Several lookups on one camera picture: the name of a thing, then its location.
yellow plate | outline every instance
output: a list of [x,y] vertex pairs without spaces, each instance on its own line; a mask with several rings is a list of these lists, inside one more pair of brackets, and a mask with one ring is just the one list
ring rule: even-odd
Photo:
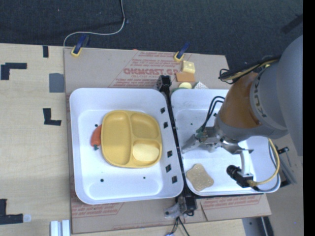
[[150,167],[161,158],[159,124],[142,112],[111,111],[103,119],[101,145],[104,158],[114,166]]

white cable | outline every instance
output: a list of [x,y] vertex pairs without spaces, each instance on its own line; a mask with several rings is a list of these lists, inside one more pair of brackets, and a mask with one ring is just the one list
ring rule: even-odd
[[123,13],[123,23],[122,23],[122,26],[120,27],[120,29],[116,32],[112,32],[112,33],[97,33],[97,32],[88,32],[88,31],[77,31],[77,32],[74,32],[74,33],[71,33],[69,34],[63,41],[63,46],[65,46],[65,42],[67,41],[67,39],[69,37],[71,37],[72,35],[74,34],[93,34],[93,35],[100,35],[100,36],[110,36],[110,35],[115,35],[117,33],[119,33],[123,28],[124,28],[124,25],[125,25],[125,12],[124,12],[124,6],[123,6],[123,0],[121,0],[121,8],[122,8],[122,13]]

black connector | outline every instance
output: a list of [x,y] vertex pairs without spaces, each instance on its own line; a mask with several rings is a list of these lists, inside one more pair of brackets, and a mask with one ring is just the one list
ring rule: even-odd
[[247,174],[245,176],[241,175],[241,168],[236,167],[235,165],[230,165],[229,167],[226,168],[226,172],[228,175],[233,178],[239,186],[242,188],[250,187],[248,184],[248,180],[253,180],[253,175],[252,174]]

black fabric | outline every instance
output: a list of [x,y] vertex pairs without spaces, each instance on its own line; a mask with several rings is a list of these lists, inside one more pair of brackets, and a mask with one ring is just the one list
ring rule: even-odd
[[[303,34],[303,0],[123,0],[127,24],[90,47],[225,55],[231,69],[276,56]],[[0,0],[0,42],[63,45],[75,31],[110,33],[119,0]],[[80,35],[66,45],[74,46]]]

sponge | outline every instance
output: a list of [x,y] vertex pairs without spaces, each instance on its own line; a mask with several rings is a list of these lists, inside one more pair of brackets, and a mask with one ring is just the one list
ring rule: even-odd
[[184,60],[183,61],[182,72],[194,74],[195,73],[195,65],[194,65],[194,63]]

